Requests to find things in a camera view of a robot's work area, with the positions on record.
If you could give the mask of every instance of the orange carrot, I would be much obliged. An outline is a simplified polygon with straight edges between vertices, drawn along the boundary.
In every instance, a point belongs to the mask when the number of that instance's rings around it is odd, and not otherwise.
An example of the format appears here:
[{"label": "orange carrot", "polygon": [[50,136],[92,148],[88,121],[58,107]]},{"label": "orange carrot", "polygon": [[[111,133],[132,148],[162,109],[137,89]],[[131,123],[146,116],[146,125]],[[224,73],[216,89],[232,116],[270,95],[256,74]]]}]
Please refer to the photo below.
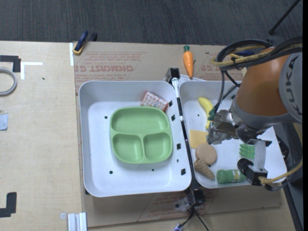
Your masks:
[{"label": "orange carrot", "polygon": [[185,65],[186,71],[188,73],[188,76],[191,79],[193,77],[193,55],[189,51],[188,45],[184,46],[184,50],[185,50],[185,52],[183,54],[184,65]]}]

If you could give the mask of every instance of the green bottle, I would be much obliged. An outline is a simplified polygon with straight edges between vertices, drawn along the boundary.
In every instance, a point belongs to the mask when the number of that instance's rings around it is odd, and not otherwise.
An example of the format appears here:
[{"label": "green bottle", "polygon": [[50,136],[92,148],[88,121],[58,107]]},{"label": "green bottle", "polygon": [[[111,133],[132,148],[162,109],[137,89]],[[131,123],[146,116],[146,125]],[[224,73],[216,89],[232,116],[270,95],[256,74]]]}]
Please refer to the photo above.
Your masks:
[{"label": "green bottle", "polygon": [[237,183],[246,179],[246,176],[238,169],[223,170],[220,169],[216,173],[216,179],[218,183]]}]

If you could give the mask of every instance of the metal ring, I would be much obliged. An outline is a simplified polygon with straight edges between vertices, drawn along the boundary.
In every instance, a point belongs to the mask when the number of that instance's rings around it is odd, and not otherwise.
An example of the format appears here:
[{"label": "metal ring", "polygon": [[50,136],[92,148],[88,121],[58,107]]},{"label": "metal ring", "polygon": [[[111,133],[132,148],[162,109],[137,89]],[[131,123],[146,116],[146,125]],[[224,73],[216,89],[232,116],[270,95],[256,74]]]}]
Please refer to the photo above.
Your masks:
[{"label": "metal ring", "polygon": [[7,96],[15,90],[15,88],[17,86],[17,78],[12,71],[5,69],[5,68],[0,68],[0,73],[6,73],[6,74],[10,75],[14,80],[14,83],[13,83],[13,85],[10,89],[8,89],[6,91],[0,91],[0,96]]}]

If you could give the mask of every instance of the toy banana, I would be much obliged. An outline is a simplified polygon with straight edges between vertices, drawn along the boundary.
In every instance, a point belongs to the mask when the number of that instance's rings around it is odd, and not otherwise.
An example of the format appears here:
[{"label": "toy banana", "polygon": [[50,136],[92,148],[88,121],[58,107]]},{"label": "toy banana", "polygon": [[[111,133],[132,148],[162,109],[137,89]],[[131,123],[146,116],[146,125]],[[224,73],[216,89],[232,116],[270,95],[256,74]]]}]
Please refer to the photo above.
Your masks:
[{"label": "toy banana", "polygon": [[[213,104],[211,103],[211,101],[209,99],[200,97],[198,98],[199,103],[201,104],[201,106],[205,109],[206,112],[206,117],[208,118],[209,116],[209,112],[213,109]],[[210,125],[210,120],[207,119],[205,128],[208,129],[209,125]]]}]

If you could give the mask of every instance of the green divided plate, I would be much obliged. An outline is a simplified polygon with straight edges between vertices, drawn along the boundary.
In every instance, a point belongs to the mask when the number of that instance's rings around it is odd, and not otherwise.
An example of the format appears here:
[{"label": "green divided plate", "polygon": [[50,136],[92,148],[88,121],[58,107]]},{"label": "green divided plate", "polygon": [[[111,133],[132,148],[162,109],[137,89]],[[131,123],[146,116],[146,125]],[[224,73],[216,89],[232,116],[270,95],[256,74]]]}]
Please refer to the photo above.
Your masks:
[{"label": "green divided plate", "polygon": [[116,110],[111,116],[110,136],[114,154],[125,163],[158,163],[172,153],[168,117],[155,107],[134,106]]}]

